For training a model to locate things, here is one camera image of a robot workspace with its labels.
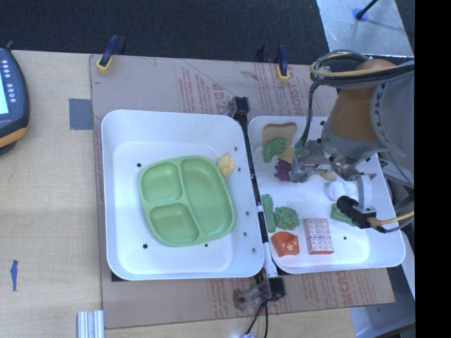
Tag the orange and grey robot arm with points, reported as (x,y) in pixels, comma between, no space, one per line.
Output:
(354,118)

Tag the white plastic tray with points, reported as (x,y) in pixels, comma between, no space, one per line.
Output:
(352,252)
(176,259)

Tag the orange box with yellow star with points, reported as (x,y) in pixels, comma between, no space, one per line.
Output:
(285,245)

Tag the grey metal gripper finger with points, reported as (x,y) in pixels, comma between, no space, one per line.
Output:
(307,174)
(296,167)

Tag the thin black and white rod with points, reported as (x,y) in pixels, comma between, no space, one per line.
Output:
(262,220)

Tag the yellow toy cheese slice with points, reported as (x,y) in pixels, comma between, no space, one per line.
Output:
(288,154)

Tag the green toy vegetable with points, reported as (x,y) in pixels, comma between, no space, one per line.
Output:
(339,217)

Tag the brown cardboard board red print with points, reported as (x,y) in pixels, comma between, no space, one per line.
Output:
(158,83)

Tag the green toy cucumber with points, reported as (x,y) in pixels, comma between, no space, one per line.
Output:
(269,213)

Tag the pink carton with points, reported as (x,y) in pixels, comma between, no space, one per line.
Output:
(318,236)

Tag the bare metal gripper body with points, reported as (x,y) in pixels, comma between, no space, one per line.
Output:
(326,160)

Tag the green divided plate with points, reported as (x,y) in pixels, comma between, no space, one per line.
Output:
(190,195)

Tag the black cylinder on white bracket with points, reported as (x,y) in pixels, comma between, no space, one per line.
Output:
(356,211)

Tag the yellow toy biscuit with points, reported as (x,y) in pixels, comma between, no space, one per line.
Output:
(225,164)

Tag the brown toy bread slice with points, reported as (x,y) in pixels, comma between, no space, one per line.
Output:
(278,130)

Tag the beige toy piece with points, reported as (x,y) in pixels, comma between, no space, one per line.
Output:
(328,176)

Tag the white toy lump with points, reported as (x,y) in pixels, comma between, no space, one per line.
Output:
(338,189)

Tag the green toy grapes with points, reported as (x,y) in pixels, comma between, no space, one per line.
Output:
(274,148)

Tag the green toy broccoli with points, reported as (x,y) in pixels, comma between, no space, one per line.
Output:
(287,218)

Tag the purple toy grapes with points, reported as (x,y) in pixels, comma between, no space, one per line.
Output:
(282,172)

